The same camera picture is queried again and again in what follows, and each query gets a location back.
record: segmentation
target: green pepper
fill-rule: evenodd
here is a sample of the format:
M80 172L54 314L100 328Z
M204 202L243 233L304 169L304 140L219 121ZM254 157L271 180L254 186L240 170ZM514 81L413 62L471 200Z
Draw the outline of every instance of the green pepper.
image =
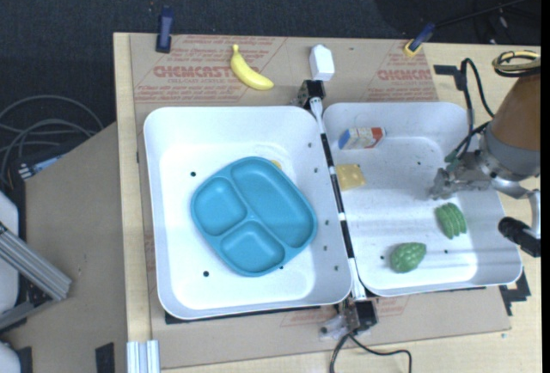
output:
M390 262L396 272L416 269L426 255L426 245L418 242L400 244L391 254Z

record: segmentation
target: green cucumber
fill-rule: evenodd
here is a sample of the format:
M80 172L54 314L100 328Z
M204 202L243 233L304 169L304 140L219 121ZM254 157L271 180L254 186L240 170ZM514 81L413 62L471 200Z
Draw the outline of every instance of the green cucumber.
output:
M450 217L449 213L445 209L445 205L439 206L436 208L436 217L443 229L443 233L450 239L453 240L455 236L455 228L453 227L453 220Z
M436 217L443 229L443 233L449 238L465 234L468 231L466 219L458 206L452 203L436 208Z

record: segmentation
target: blue clamp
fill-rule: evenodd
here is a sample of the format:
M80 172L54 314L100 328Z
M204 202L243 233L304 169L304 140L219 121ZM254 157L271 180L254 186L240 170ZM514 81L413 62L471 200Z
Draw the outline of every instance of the blue clamp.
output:
M174 24L174 11L169 6L163 6L158 16L158 35L156 36L156 51L170 53L172 37L170 32Z
M422 43L428 41L431 38L435 29L436 25L431 21L426 26L424 26L424 29L420 31L420 34L416 37L416 39L409 40L406 43L405 47L403 48L403 52L405 53L405 55L407 55L408 57L414 57L419 52Z

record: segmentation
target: blue plastic plate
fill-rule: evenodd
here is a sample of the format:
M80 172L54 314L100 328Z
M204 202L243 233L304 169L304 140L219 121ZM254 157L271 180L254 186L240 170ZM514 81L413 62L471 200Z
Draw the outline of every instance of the blue plastic plate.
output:
M282 267L317 232L315 212L294 183L256 156L205 180L191 198L191 215L225 263L249 277Z

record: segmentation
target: banana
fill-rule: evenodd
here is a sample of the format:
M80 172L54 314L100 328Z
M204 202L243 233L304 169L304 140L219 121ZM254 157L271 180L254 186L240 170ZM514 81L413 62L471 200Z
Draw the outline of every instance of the banana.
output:
M269 78L252 70L247 61L239 52L239 45L233 45L231 70L235 73L235 75L237 75L237 78L252 89L268 90L274 86L273 82Z

